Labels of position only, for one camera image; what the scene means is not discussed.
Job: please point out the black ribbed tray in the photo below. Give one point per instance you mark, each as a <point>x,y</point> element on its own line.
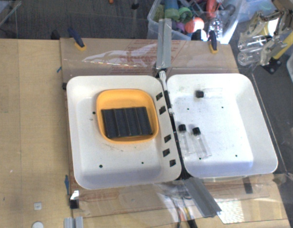
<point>127,122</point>

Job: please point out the small black and white block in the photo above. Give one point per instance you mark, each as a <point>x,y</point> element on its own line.
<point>74,201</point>

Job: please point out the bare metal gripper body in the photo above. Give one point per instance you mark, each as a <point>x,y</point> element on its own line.
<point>285,1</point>

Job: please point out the white plastic tray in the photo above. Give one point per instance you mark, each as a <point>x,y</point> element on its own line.
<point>227,132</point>
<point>118,165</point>

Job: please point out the orange square bowl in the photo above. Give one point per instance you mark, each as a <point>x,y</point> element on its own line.
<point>122,98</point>

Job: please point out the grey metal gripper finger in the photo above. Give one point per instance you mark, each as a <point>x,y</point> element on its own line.
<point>260,22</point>
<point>273,48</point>

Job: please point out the clear plastic bottle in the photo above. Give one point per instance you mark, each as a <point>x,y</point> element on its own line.
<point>248,58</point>
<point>252,42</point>

